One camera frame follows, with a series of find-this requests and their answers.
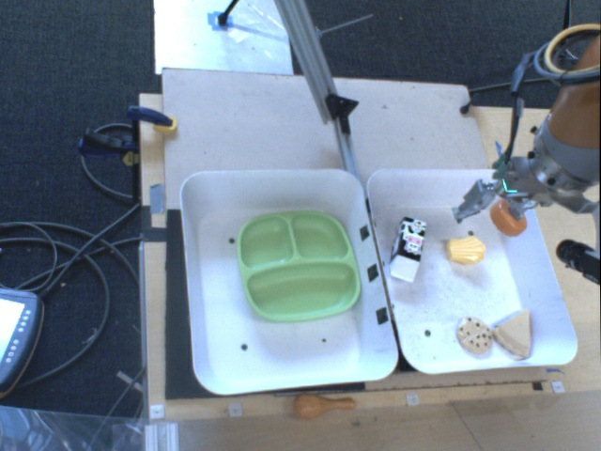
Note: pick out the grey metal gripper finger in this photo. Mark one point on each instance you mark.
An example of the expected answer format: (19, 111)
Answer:
(522, 206)
(473, 200)

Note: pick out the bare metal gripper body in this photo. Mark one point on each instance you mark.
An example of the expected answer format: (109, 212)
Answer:
(540, 179)

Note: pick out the orange doughnut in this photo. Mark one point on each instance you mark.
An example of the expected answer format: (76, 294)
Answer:
(504, 221)

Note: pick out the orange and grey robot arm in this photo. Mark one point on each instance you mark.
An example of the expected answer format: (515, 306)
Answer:
(575, 111)

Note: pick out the yellow shell-shaped biscuit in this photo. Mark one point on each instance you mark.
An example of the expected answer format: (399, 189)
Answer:
(466, 251)

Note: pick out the black and white carton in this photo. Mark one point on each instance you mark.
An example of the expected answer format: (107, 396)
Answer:
(409, 247)

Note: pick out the white plastic tray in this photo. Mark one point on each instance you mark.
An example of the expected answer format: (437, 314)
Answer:
(225, 299)
(451, 294)

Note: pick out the thin black rod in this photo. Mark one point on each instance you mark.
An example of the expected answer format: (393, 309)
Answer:
(382, 282)

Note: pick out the tan bread wedge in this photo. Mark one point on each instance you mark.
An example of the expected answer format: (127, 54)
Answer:
(515, 336)

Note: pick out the chocolate chip biscuit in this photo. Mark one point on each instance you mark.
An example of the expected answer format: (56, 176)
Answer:
(474, 336)

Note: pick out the pale wood board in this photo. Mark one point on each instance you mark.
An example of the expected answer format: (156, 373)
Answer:
(507, 395)

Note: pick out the green divided plate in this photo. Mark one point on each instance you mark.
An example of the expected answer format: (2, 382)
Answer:
(300, 294)

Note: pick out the brown chicken drumstick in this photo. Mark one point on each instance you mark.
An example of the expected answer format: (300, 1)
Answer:
(312, 406)

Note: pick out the black cylinder on white bracket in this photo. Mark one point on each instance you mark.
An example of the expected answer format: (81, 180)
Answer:
(575, 256)

